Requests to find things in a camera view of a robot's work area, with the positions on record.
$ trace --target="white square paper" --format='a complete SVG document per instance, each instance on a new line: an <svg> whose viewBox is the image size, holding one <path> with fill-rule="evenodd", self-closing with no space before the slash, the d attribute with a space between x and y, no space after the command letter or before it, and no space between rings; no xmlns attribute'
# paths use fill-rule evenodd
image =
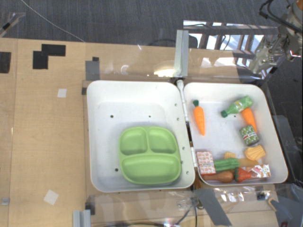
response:
<svg viewBox="0 0 303 227"><path fill-rule="evenodd" d="M59 89L57 97L66 97L67 89Z"/></svg>
<svg viewBox="0 0 303 227"><path fill-rule="evenodd" d="M59 194L53 192L52 190L48 190L46 196L44 197L44 201L51 205L55 205L58 197Z"/></svg>

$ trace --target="toy food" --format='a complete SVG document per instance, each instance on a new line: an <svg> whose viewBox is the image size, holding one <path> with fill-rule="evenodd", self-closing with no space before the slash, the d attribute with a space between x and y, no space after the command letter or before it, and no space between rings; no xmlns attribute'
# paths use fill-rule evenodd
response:
<svg viewBox="0 0 303 227"><path fill-rule="evenodd" d="M243 111L245 108L252 105L252 100L249 96L245 96L235 102L233 102L226 110L221 111L221 116L226 118L229 114L237 114Z"/></svg>
<svg viewBox="0 0 303 227"><path fill-rule="evenodd" d="M246 179L250 179L251 178L251 174L245 170L243 170L242 168L238 167L236 170L235 170L235 174L234 174L234 177L235 177L235 181L240 183Z"/></svg>
<svg viewBox="0 0 303 227"><path fill-rule="evenodd" d="M258 161L249 160L248 158L241 158L238 161L240 163L239 167L259 165Z"/></svg>
<svg viewBox="0 0 303 227"><path fill-rule="evenodd" d="M217 172L232 170L239 167L240 163L237 158L228 158L214 161L214 167Z"/></svg>
<svg viewBox="0 0 303 227"><path fill-rule="evenodd" d="M251 174L251 178L266 178L271 176L269 165L266 164L245 167L245 170Z"/></svg>
<svg viewBox="0 0 303 227"><path fill-rule="evenodd" d="M251 125L247 125L240 129L241 136L246 144L246 146L252 146L260 141L254 128Z"/></svg>
<svg viewBox="0 0 303 227"><path fill-rule="evenodd" d="M233 154L231 152L226 152L224 154L224 159L228 159L228 158L236 158L236 154Z"/></svg>
<svg viewBox="0 0 303 227"><path fill-rule="evenodd" d="M256 122L254 118L254 114L250 108L246 108L241 112L245 122L247 125L251 125L254 128L254 131L257 133Z"/></svg>
<svg viewBox="0 0 303 227"><path fill-rule="evenodd" d="M245 150L245 156L250 160L259 160L261 157L265 156L265 151L261 145L255 147L248 147Z"/></svg>
<svg viewBox="0 0 303 227"><path fill-rule="evenodd" d="M204 180L216 180L222 183L230 183L233 180L232 171L222 171L215 175L204 175L202 177Z"/></svg>
<svg viewBox="0 0 303 227"><path fill-rule="evenodd" d="M211 151L197 151L196 156L198 169L201 176L213 175L216 173Z"/></svg>
<svg viewBox="0 0 303 227"><path fill-rule="evenodd" d="M202 135L205 134L205 122L204 122L204 111L203 108L199 107L199 101L194 100L193 101L195 108L194 108L194 117L196 124L198 126L198 129Z"/></svg>

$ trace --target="wooden surface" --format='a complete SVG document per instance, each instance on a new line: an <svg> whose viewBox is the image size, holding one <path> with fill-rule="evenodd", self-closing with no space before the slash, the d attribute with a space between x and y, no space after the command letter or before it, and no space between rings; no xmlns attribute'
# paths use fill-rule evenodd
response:
<svg viewBox="0 0 303 227"><path fill-rule="evenodd" d="M33 51L40 51L41 44L64 44L66 56L49 57L48 70L33 70ZM86 101L81 95L85 61L93 56L100 58L100 71L107 73L103 78L146 79L154 78L155 70L171 66L173 48L0 39L0 51L12 52L10 73L0 74L0 197L10 197L9 206L0 206L0 227L71 227L72 211L84 210L87 198L95 202L99 213L92 216L94 226L109 221L157 219L159 215L176 219L182 216L184 211L176 203L189 197L189 191L103 194L94 189L86 159ZM228 57L230 52L223 53ZM232 79L226 82L239 81L234 67L201 67L206 56L210 54L203 50L189 52L193 74L227 73ZM66 98L57 97L60 88L67 89ZM44 201L48 190L59 194L54 205ZM227 204L236 226L257 210L264 211L258 211L264 223L276 223L265 202L251 201L252 209L245 209L245 204ZM199 223L213 226L205 210L198 214ZM182 226L193 226L192 215Z"/></svg>

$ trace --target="dark floor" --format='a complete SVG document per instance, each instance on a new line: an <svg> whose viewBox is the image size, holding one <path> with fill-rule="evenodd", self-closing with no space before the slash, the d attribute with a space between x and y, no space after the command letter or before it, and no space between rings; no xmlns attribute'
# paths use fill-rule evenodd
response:
<svg viewBox="0 0 303 227"><path fill-rule="evenodd" d="M277 26L258 15L266 0L24 0L59 27L85 42L147 45L176 37L183 20ZM272 9L285 12L285 0ZM50 25L20 0L0 0L0 12L25 12L26 17L8 37L78 41ZM161 45L173 46L170 42ZM274 73L269 90L276 114L289 120L302 149L302 61L285 61Z"/></svg>

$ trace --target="toy carrot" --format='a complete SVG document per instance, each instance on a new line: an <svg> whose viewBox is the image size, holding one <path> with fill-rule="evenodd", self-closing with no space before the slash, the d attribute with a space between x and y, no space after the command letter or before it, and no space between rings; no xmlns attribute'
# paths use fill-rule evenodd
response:
<svg viewBox="0 0 303 227"><path fill-rule="evenodd" d="M243 170L242 168L238 167L236 170L235 170L235 174L234 174L234 177L235 177L235 181L240 183L246 179L250 179L251 178L251 174L245 170Z"/></svg>
<svg viewBox="0 0 303 227"><path fill-rule="evenodd" d="M198 129L200 130L200 133L202 135L205 134L205 123L204 123L204 111L203 108L199 107L199 101L194 100L193 101L195 108L194 108L194 117L196 124L198 126Z"/></svg>
<svg viewBox="0 0 303 227"><path fill-rule="evenodd" d="M252 110L250 108L246 108L243 111L241 111L241 114L247 125L251 125L254 128L254 131L257 133L256 122Z"/></svg>

